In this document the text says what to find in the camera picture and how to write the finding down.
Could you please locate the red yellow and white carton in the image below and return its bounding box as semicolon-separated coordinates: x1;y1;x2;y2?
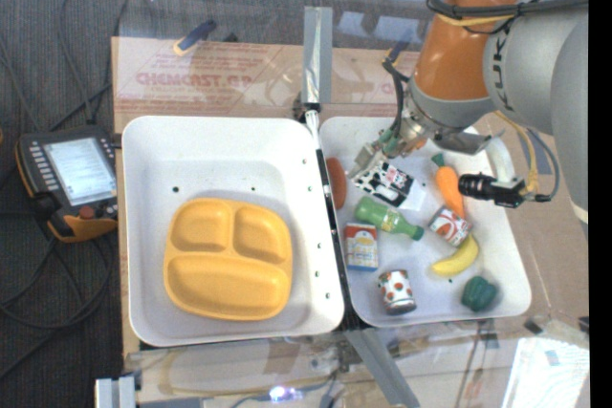
343;222;380;272

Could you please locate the black cylinder on white bracket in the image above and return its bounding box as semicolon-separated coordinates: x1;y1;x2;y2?
457;136;527;209

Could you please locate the orange carrot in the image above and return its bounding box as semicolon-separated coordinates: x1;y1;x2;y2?
430;152;467;221

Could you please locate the green bell pepper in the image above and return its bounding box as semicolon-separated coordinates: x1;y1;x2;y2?
460;275;500;313

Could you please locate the brown sausage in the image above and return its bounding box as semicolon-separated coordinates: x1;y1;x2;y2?
325;157;348;211

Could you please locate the brown cardboard board red print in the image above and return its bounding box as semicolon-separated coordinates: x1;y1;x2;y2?
110;36;590;360

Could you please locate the red and white can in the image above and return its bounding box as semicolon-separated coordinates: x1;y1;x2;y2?
427;204;474;248

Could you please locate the yellow banana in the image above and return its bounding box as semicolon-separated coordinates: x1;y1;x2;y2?
430;233;481;278

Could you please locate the white plastic tray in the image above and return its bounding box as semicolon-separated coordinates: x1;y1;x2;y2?
317;116;533;330
120;115;346;348

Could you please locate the white can with red dots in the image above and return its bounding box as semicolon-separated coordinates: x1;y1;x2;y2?
377;269;418;316

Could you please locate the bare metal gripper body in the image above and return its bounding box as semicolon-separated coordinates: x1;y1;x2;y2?
366;110;435;160

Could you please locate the orange divided plate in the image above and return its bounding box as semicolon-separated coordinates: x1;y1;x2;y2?
163;197;295;322

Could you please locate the black and white cow carton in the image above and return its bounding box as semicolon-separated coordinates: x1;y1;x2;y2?
351;161;427;212

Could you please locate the green bottle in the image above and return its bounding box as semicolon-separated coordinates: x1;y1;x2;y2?
354;196;426;242

